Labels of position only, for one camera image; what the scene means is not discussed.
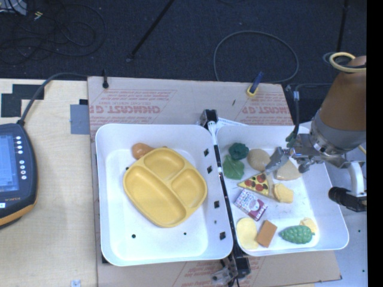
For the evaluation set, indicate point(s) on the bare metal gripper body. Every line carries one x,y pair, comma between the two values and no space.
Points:
314,152

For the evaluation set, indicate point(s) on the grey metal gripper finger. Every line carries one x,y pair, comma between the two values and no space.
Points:
279,155
273,168

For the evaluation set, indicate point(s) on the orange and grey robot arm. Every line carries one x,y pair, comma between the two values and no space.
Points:
341,106

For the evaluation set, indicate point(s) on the cream toy bread slice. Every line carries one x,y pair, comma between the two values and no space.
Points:
288,172

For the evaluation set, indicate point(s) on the beige toy potato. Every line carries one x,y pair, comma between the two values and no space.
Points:
257,159

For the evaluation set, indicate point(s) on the toy pizza slice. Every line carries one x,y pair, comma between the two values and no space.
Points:
257,184

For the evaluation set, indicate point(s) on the yellow toy biscuit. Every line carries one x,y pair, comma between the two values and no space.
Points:
283,193

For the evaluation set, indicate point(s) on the dark green toy broccoli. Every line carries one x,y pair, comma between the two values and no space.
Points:
238,151

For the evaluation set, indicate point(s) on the green toy lettuce leaf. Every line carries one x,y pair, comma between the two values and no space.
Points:
232,169

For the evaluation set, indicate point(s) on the pink and white carton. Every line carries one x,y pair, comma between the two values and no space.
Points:
249,205

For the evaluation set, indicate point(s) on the thin black and white rod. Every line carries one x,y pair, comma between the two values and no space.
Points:
225,187

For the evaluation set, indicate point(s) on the small yellow toy piece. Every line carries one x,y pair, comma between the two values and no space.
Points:
308,223

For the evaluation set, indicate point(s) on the orange toy cheese slice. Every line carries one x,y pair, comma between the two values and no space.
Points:
266,233

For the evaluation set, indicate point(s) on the white plastic tray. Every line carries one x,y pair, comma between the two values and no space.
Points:
323,220
119,244

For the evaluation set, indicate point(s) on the pale yellow oval toy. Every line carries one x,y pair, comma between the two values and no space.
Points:
246,232

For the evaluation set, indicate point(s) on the green toy grapes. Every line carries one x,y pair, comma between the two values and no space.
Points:
296,235

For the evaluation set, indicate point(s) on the brown cardboard board red print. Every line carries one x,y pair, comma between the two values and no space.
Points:
185,103

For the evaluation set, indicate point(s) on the yellow divided plate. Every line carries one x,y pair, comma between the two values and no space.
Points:
155,190

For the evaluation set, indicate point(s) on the orange toy bread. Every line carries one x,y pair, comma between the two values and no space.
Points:
139,150

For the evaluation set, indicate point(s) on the black cylinder on white bracket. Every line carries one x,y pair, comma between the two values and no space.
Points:
348,197

